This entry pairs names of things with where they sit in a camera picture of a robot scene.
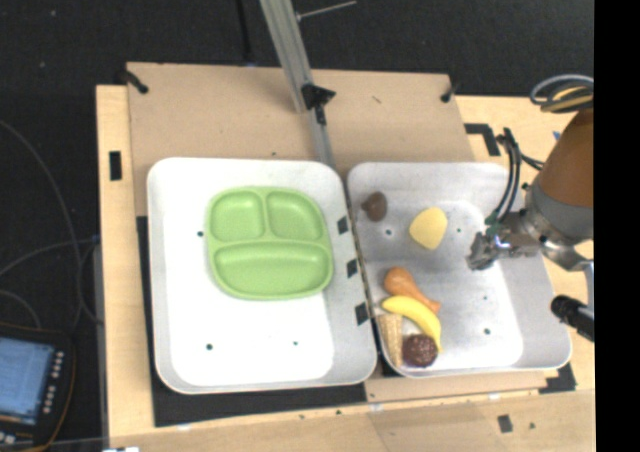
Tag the dark brown round biscuit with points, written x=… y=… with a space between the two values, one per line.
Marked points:
x=420 y=351

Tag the black cylinder on white bracket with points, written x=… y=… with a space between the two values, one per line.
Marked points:
x=575 y=312

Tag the yellow banana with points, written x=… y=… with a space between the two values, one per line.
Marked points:
x=417 y=315

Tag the thin black and white rod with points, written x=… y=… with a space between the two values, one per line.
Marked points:
x=361 y=265

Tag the beige waffle cone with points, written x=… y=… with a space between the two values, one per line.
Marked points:
x=391 y=337

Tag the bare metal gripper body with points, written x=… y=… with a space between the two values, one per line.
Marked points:
x=520 y=239

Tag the yellow cheese wedge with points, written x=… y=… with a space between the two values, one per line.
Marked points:
x=429 y=229

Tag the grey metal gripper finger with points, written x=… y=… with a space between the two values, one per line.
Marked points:
x=475 y=254
x=490 y=247

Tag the white plastic tray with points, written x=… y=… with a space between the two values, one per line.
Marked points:
x=470 y=310
x=250 y=340

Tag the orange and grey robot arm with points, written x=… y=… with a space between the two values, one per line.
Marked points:
x=567 y=170

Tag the brown round toy food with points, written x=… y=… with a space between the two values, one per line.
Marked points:
x=375 y=206

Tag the green divided plate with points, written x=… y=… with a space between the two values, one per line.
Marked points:
x=270 y=260

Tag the brown cardboard board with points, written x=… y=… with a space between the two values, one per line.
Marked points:
x=225 y=115

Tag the orange chicken drumstick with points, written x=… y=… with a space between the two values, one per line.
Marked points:
x=402 y=284

